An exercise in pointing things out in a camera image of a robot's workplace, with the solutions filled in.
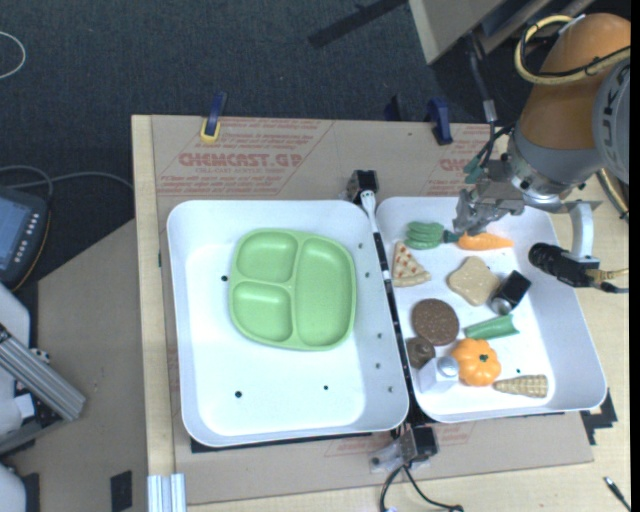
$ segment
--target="black carpet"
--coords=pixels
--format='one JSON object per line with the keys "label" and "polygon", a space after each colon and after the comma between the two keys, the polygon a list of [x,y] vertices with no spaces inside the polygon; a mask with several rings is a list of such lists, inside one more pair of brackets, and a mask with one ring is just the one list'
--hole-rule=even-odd
{"label": "black carpet", "polygon": [[[601,1],[588,11],[629,18],[630,6]],[[402,0],[0,0],[0,31],[27,51],[22,69],[0,79],[0,168],[131,181],[131,115],[205,115],[219,90],[229,93],[226,115],[382,120],[397,96],[404,119],[421,121],[440,96],[452,122],[484,121],[466,46],[428,66]],[[506,41],[487,60],[504,122],[529,91],[513,47]],[[0,75],[19,57],[0,37]],[[32,178],[3,173],[0,184]],[[60,181],[52,212],[32,282],[133,218],[133,195],[99,177]]]}

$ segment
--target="toy pumpkin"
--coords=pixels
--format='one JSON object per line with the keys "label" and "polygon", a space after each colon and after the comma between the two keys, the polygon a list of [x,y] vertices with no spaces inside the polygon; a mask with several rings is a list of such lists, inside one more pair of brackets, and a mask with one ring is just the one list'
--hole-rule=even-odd
{"label": "toy pumpkin", "polygon": [[460,366],[460,380],[469,386],[488,386],[502,371],[498,356],[487,340],[464,338],[451,355]]}

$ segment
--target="toy pizza slice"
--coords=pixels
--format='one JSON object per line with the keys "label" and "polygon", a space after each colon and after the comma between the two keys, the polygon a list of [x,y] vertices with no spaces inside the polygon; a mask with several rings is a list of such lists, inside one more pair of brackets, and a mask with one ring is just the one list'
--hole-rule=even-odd
{"label": "toy pizza slice", "polygon": [[393,251],[391,277],[394,286],[415,286],[431,279],[431,274],[416,261],[407,246],[398,241]]}

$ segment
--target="orange carrot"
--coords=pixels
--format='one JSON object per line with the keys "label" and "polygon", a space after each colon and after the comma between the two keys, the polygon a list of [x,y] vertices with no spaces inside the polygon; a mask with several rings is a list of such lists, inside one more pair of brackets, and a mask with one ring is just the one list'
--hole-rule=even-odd
{"label": "orange carrot", "polygon": [[458,246],[467,251],[486,251],[488,249],[513,247],[513,240],[491,233],[479,233],[474,236],[465,233],[458,239]]}

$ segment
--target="brown round toy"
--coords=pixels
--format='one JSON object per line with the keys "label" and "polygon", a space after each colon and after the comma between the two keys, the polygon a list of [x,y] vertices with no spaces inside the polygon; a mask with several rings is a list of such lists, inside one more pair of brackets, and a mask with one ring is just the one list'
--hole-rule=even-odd
{"label": "brown round toy", "polygon": [[436,347],[455,341],[460,321],[453,308],[439,299],[424,299],[411,312],[411,323],[418,336]]}
{"label": "brown round toy", "polygon": [[436,357],[436,349],[433,343],[424,338],[411,338],[407,341],[407,355],[409,364],[419,370],[430,359]]}

